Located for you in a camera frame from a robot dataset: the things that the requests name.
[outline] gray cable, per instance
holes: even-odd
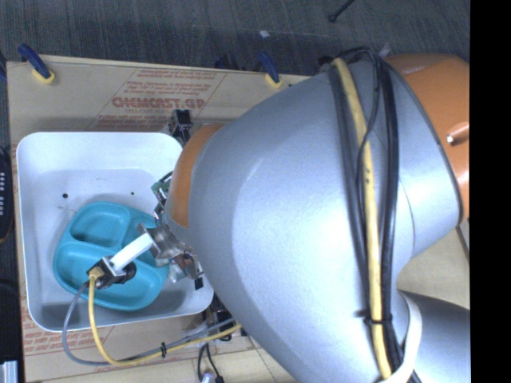
[[[71,301],[71,305],[69,305],[69,309],[67,310],[67,314],[65,315],[64,327],[62,328],[62,345],[64,347],[65,354],[71,360],[75,361],[76,363],[79,363],[80,365],[87,365],[87,366],[109,366],[110,364],[107,361],[86,361],[86,360],[83,360],[83,359],[80,359],[80,358],[74,356],[71,353],[71,350],[69,349],[69,345],[67,343],[67,333],[68,333],[68,329],[69,329],[69,320],[71,319],[71,315],[74,312],[74,308],[76,307],[76,305],[78,303],[78,300],[80,299],[81,295],[83,294],[85,289],[87,289],[88,286],[89,286],[88,282],[84,283],[81,286],[81,288],[78,290],[77,294],[74,296],[73,301]],[[187,336],[186,338],[182,338],[179,341],[175,341],[175,342],[169,343],[168,345],[165,345],[165,347],[167,349],[170,349],[170,348],[172,348],[174,346],[178,346],[178,345],[181,345],[183,343],[193,341],[193,340],[195,340],[197,338],[203,337],[205,334],[209,334],[209,332],[211,332],[213,330],[216,330],[216,329],[218,329],[218,328],[220,328],[222,326],[226,326],[227,324],[232,323],[232,322],[234,322],[234,318],[229,318],[229,319],[227,319],[225,321],[222,321],[222,322],[219,322],[219,323],[217,323],[217,324],[215,324],[213,326],[209,326],[205,330],[201,330],[200,332],[197,332],[197,333],[195,333],[193,335]],[[144,352],[144,353],[139,353],[136,356],[127,357],[126,359],[121,359],[121,361],[132,361],[132,360],[137,359],[138,357],[147,356],[149,354],[153,354],[153,353],[160,352],[160,351],[161,351],[161,348],[159,347],[157,349],[149,350],[149,351]]]

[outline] blue bowl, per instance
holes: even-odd
[[[68,224],[53,257],[58,283],[76,294],[95,263],[106,255],[115,255],[139,236],[139,223],[155,227],[151,215],[121,204],[96,202],[83,207]],[[156,267],[149,251],[134,262],[135,276],[124,284],[97,290],[94,303],[130,311],[145,308],[156,299],[167,279],[168,265]],[[87,291],[82,296],[88,298]]]

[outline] black remote control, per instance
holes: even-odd
[[[0,243],[9,234],[14,217],[13,175],[9,153],[0,148]]]

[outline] yellow cable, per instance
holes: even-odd
[[[105,347],[103,346],[103,344],[101,343],[101,339],[99,338],[99,334],[97,332],[97,327],[96,327],[96,319],[94,317],[94,291],[95,291],[95,287],[96,287],[96,281],[97,281],[97,276],[95,274],[90,274],[89,275],[89,321],[90,321],[90,329],[92,330],[92,333],[94,336],[94,341],[96,342],[97,349],[101,353],[101,356],[108,363],[110,363],[111,365],[115,365],[115,366],[139,365],[140,363],[143,363],[145,361],[150,361],[152,359],[156,359],[156,358],[160,357],[161,353],[155,352],[155,353],[143,356],[143,357],[137,357],[137,358],[129,360],[129,361],[118,361],[118,360],[113,359],[106,352]],[[223,338],[229,334],[232,334],[233,332],[235,332],[236,330],[238,330],[240,328],[241,328],[241,325],[238,324],[236,326],[233,326],[232,328],[224,330],[223,332],[219,332],[218,334],[207,336],[207,337],[201,338],[201,339],[196,339],[196,340],[190,341],[190,342],[181,343],[180,345],[176,345],[176,346],[173,346],[172,348],[168,348],[167,353],[182,349],[188,345],[195,345],[197,343],[209,342],[214,339]]]
[[[333,66],[339,71],[344,90],[347,95],[351,117],[355,123],[358,146],[362,145],[367,127],[362,113],[362,106],[358,98],[357,88],[351,76],[351,72],[341,58],[333,61]],[[378,235],[378,206],[374,191],[373,160],[370,152],[369,141],[362,150],[362,178],[364,183],[364,211],[366,216],[367,238],[367,270],[369,272],[369,303],[370,316],[374,321],[382,320],[382,285],[380,267],[380,246]],[[372,325],[373,347],[378,368],[383,378],[392,374],[392,368],[385,350],[385,338],[382,325]]]

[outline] carpeted floor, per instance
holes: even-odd
[[[312,75],[322,56],[368,45],[391,53],[452,53],[469,61],[470,0],[0,0],[0,50],[212,67],[230,53],[254,69],[265,49],[282,73]],[[266,30],[268,38],[259,33]],[[6,87],[0,145],[8,146]],[[0,245],[0,280],[17,285],[15,236]],[[19,311],[0,290],[0,362],[18,358]]]

